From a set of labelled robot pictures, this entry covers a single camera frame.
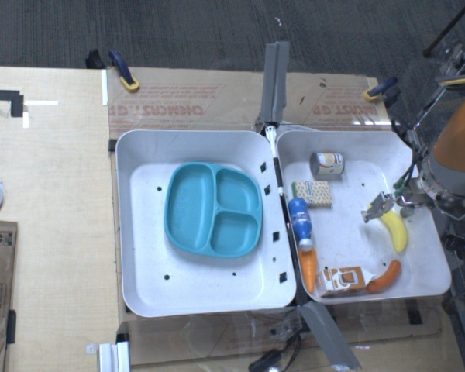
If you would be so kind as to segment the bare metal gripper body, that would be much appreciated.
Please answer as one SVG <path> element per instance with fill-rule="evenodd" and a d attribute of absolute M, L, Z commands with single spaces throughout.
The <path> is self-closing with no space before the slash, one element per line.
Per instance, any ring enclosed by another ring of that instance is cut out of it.
<path fill-rule="evenodd" d="M 465 196 L 444 188 L 425 175 L 413 177 L 395 192 L 394 199 L 403 208 L 436 208 L 455 220 L 465 218 Z"/>

